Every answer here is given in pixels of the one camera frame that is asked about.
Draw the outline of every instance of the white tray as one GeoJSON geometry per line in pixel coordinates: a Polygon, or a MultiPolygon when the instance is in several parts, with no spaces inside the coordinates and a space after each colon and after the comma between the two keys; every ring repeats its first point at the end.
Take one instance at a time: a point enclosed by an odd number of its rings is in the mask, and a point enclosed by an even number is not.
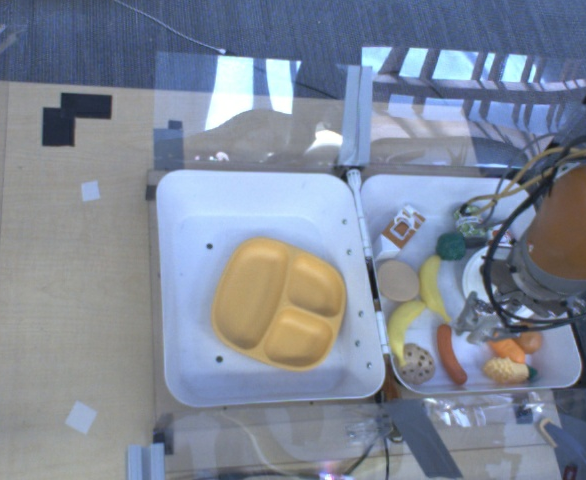
{"type": "Polygon", "coordinates": [[[158,186],[157,212],[164,373],[178,401],[213,407],[364,398],[380,388],[381,344],[345,183],[322,174],[175,171],[158,186]],[[305,249],[344,278],[342,328],[327,359],[313,370],[260,363],[223,345],[213,331],[211,303],[222,270],[235,248],[255,236],[305,249]]]}
{"type": "MultiPolygon", "coordinates": [[[[410,204],[426,217],[425,223],[411,241],[398,255],[398,259],[419,269],[424,260],[435,253],[437,238],[445,232],[453,231],[453,212],[469,198],[490,194],[495,191],[497,181],[486,178],[453,178],[427,176],[378,175],[369,178],[362,187],[362,205],[366,216],[371,239],[377,238],[397,211],[410,204]]],[[[496,207],[496,220],[506,218],[524,199],[525,192],[503,199],[496,207]]],[[[528,227],[534,217],[532,209],[518,218],[512,231],[515,237],[528,227]]],[[[447,312],[455,318],[464,305],[462,294],[462,274],[464,266],[472,253],[460,261],[443,261],[438,284],[447,312]]],[[[382,309],[387,320],[397,307],[381,297],[382,309]]],[[[407,388],[423,395],[442,395],[460,392],[516,391],[537,388],[568,387],[579,379],[582,363],[570,327],[545,331],[544,346],[541,350],[527,356],[529,364],[536,368],[536,380],[516,386],[500,386],[482,374],[482,366],[493,357],[488,345],[472,345],[466,335],[453,336],[456,356],[468,374],[464,386],[457,386],[447,377],[438,354],[435,330],[442,319],[431,311],[424,311],[409,328],[406,343],[416,343],[426,348],[435,359],[435,376],[421,385],[404,383],[407,388]]]]}

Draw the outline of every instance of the white paper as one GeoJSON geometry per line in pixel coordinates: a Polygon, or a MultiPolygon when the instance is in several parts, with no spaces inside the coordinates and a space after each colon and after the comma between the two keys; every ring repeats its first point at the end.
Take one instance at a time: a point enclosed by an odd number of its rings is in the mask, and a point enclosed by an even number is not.
{"type": "Polygon", "coordinates": [[[100,186],[97,181],[82,183],[82,201],[97,201],[100,198],[100,186]]]}
{"type": "Polygon", "coordinates": [[[91,425],[93,425],[96,416],[97,411],[95,409],[78,401],[75,402],[73,409],[71,409],[71,412],[66,418],[66,424],[72,429],[86,435],[88,434],[91,425]]]}

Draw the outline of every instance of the table surface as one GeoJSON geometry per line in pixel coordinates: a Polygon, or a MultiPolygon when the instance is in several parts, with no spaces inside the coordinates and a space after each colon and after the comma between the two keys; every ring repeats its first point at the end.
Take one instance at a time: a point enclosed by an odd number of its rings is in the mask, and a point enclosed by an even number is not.
{"type": "MultiPolygon", "coordinates": [[[[127,446],[152,441],[158,398],[166,397],[154,376],[145,200],[152,137],[166,127],[170,108],[179,109],[172,115],[184,127],[193,126],[185,134],[201,129],[199,109],[209,97],[0,82],[0,479],[124,478],[127,446]],[[44,147],[42,109],[58,108],[62,92],[111,95],[112,116],[76,119],[74,147],[44,147]],[[99,199],[84,201],[82,185],[94,181],[99,199]],[[76,402],[97,412],[86,434],[65,424],[76,402]]],[[[303,103],[311,112],[321,102],[303,103]]],[[[233,145],[220,141],[220,151],[233,145]]],[[[537,396],[536,418],[557,422],[552,393],[537,396]]],[[[433,416],[465,478],[560,477],[553,449],[536,428],[516,424],[512,400],[456,403],[483,407],[488,415],[470,427],[433,416]]],[[[361,443],[318,436],[332,425],[343,429],[345,415],[352,417],[361,404],[226,414],[173,404],[181,415],[175,426],[180,453],[167,457],[167,476],[265,462],[291,471],[321,456],[352,460],[361,443]]],[[[372,456],[357,478],[383,476],[382,448],[372,456]]],[[[392,444],[391,456],[391,478],[421,476],[405,444],[392,444]]]]}

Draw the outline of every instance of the orange carrot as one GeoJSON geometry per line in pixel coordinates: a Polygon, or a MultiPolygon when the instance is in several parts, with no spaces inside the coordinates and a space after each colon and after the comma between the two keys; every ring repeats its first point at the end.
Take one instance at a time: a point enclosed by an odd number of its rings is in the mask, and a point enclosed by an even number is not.
{"type": "Polygon", "coordinates": [[[508,357],[515,363],[524,364],[526,362],[524,350],[511,338],[500,341],[489,341],[488,344],[491,345],[493,351],[500,357],[508,357]]]}

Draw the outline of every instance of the yellow banana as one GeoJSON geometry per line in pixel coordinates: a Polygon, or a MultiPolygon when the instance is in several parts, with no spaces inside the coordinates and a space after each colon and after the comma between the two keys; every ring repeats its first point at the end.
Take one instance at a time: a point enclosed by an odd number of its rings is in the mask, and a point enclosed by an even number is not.
{"type": "Polygon", "coordinates": [[[389,323],[386,326],[389,333],[389,345],[400,361],[400,366],[406,365],[404,360],[404,335],[406,330],[411,325],[411,322],[424,311],[425,307],[426,304],[421,300],[410,300],[393,311],[391,318],[389,318],[389,323]]]}
{"type": "Polygon", "coordinates": [[[437,287],[437,274],[440,271],[441,263],[442,259],[437,254],[430,256],[422,263],[420,267],[420,297],[426,302],[428,309],[434,311],[444,318],[446,323],[449,323],[451,317],[446,314],[442,294],[437,287]]]}

